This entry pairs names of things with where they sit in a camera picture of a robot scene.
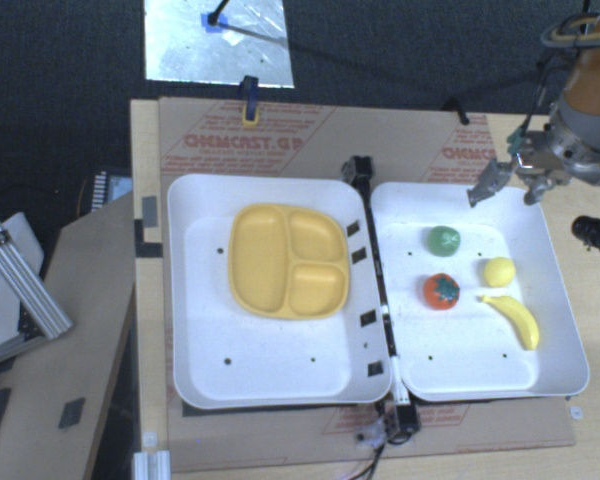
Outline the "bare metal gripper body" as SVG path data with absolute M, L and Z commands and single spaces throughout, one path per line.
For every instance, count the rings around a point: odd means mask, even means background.
M 514 171 L 529 188 L 554 188 L 572 179 L 600 187 L 600 149 L 571 132 L 528 131 L 512 146 Z

